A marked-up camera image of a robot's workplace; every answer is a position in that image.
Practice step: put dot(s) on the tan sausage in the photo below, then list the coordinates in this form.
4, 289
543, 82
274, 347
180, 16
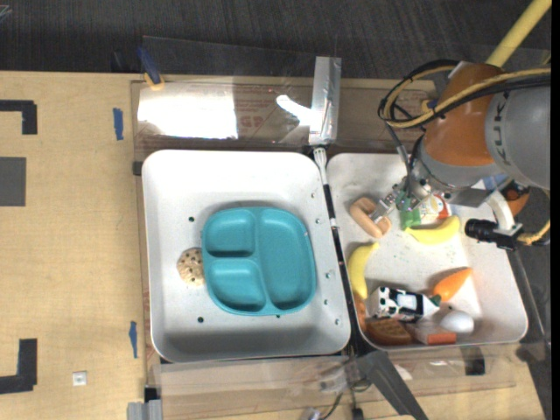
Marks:
361, 214

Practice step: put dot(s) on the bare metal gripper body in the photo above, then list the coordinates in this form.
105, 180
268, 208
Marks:
413, 193

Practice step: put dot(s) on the white plastic tray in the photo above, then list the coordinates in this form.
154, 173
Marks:
245, 173
420, 261

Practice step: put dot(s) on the white egg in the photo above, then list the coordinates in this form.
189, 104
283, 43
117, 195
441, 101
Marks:
457, 322

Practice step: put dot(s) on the brown waffle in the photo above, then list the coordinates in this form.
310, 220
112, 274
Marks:
387, 331

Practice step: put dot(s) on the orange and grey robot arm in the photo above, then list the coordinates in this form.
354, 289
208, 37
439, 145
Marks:
464, 134

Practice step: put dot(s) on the yellow banana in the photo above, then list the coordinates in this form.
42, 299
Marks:
433, 233
358, 267

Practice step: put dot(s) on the black cylinder on white bracket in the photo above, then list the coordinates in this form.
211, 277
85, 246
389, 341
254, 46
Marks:
481, 230

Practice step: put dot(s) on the white and red small packet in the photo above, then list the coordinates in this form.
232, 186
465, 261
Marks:
433, 210

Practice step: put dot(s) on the orange and white packet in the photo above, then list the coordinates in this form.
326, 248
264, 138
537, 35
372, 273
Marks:
435, 336

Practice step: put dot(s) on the black and white milk carton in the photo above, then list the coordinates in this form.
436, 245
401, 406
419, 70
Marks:
400, 304

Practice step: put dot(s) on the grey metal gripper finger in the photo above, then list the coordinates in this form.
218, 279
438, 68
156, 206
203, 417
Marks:
385, 218
375, 207

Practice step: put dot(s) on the orange pizza slice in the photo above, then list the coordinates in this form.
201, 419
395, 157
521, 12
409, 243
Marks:
360, 311

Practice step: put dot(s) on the orange carrot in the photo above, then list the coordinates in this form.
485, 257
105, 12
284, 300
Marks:
452, 283

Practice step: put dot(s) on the teal divided plate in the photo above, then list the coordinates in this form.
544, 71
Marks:
280, 256

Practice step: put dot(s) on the tan chocolate chip biscuit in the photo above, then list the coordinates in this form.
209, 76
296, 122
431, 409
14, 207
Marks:
189, 266

